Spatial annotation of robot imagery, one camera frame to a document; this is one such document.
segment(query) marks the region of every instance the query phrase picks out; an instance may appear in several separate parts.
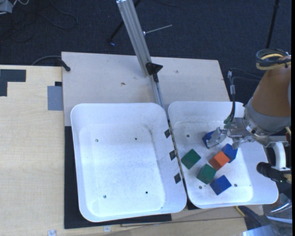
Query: white tray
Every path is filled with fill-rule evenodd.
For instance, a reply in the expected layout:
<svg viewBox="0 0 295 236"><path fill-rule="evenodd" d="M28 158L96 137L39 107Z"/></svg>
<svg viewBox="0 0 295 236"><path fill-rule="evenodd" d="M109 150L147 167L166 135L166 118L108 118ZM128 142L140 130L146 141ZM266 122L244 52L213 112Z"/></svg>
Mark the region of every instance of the white tray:
<svg viewBox="0 0 295 236"><path fill-rule="evenodd" d="M226 143L232 144L227 138L208 149L202 141L206 133L223 128L231 109L231 102L174 102L168 109L180 159L192 148L201 157L190 170L181 164L188 197L199 208L272 204L278 198L275 182L256 170L259 162L268 162L264 148L257 142L242 144L236 159L216 172L214 179L225 175L232 184L221 194L216 195L209 184L196 178L200 168ZM237 102L235 117L243 117L243 113L242 103Z"/></svg>
<svg viewBox="0 0 295 236"><path fill-rule="evenodd" d="M166 113L155 103L71 111L79 207L92 222L179 212L186 205Z"/></svg>

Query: toy block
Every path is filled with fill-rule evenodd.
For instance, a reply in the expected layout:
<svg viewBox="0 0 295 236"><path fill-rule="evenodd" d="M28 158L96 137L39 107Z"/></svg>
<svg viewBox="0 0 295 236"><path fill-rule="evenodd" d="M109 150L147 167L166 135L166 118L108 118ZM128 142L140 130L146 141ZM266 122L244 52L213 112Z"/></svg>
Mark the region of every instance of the toy block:
<svg viewBox="0 0 295 236"><path fill-rule="evenodd" d="M228 181L225 175L213 180L210 183L211 188L216 195L220 195L223 191L231 187L231 183Z"/></svg>
<svg viewBox="0 0 295 236"><path fill-rule="evenodd" d="M197 175L197 179L199 179L200 181L202 181L203 183L210 183L216 173L216 169L214 169L213 167L211 167L209 164L205 164L199 171L198 175Z"/></svg>
<svg viewBox="0 0 295 236"><path fill-rule="evenodd" d="M202 141L204 142L204 144L207 147L207 141L211 139L211 135L214 133L214 130L211 132L206 133L203 137L202 137Z"/></svg>
<svg viewBox="0 0 295 236"><path fill-rule="evenodd" d="M236 155L237 155L237 151L238 151L237 148L233 149L232 145L226 144L224 147L222 147L221 150L230 159L230 161L228 163L231 163L234 161L234 159L236 158Z"/></svg>
<svg viewBox="0 0 295 236"><path fill-rule="evenodd" d="M187 169L190 170L190 168L194 166L200 159L201 157L194 151L194 149L191 149L185 156L183 156L181 162L187 167Z"/></svg>
<svg viewBox="0 0 295 236"><path fill-rule="evenodd" d="M221 169L230 159L224 154L223 151L219 151L215 156L209 160L209 164L217 171Z"/></svg>

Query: dark blue block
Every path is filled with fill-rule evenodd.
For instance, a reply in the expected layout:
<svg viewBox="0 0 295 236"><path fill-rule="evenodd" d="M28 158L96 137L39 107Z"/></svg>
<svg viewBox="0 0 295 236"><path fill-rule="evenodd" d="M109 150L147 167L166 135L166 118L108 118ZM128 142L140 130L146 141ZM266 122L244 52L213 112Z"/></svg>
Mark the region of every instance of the dark blue block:
<svg viewBox="0 0 295 236"><path fill-rule="evenodd" d="M210 183L211 188L216 195L220 195L223 191L231 187L231 183L228 181L225 175L213 180Z"/></svg>
<svg viewBox="0 0 295 236"><path fill-rule="evenodd" d="M230 159L230 161L228 163L231 163L236 158L237 151L238 151L237 148L233 149L232 145L230 145L230 144L226 144L221 150Z"/></svg>
<svg viewBox="0 0 295 236"><path fill-rule="evenodd" d="M207 141L211 139L211 135L215 132L215 130L208 132L205 134L205 136L202 137L202 141L205 143L207 147Z"/></svg>

